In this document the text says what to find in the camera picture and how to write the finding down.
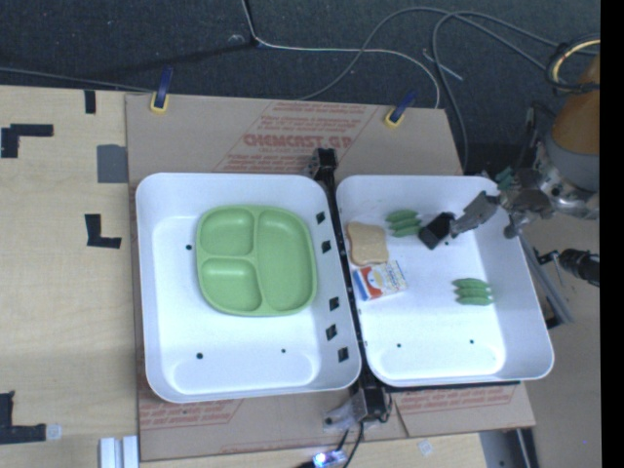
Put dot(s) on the tan bread slice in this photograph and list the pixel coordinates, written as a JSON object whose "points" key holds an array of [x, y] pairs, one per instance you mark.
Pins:
{"points": [[366, 244]]}

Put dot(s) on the green pea pods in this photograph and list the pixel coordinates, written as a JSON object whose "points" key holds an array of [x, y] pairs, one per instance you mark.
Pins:
{"points": [[472, 291], [403, 223]]}

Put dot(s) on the black cube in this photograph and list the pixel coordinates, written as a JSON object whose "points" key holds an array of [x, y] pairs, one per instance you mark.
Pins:
{"points": [[435, 232]]}

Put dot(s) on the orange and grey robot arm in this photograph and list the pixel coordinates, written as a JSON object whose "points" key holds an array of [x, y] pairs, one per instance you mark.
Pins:
{"points": [[577, 129]]}

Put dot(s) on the black cylinder on white bracket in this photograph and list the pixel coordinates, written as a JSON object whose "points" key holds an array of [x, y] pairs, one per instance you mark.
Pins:
{"points": [[580, 263]]}

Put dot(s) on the green divided plate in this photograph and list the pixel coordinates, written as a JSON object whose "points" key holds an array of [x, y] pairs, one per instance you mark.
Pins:
{"points": [[283, 261]]}

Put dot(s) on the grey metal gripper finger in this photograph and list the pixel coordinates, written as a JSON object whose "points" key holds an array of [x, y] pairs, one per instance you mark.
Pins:
{"points": [[475, 212], [513, 226]]}

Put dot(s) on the white, orange and blue carton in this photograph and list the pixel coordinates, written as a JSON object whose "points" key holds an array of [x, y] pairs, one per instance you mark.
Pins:
{"points": [[380, 281]]}

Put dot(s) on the brown cardboard board, red print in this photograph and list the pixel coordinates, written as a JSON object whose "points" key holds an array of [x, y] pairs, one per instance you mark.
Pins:
{"points": [[195, 134]]}

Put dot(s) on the white plastic tray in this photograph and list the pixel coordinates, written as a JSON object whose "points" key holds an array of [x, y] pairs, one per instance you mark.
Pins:
{"points": [[244, 349], [439, 329]]}

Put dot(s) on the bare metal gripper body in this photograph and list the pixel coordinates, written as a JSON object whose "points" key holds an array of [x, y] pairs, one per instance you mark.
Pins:
{"points": [[534, 198]]}

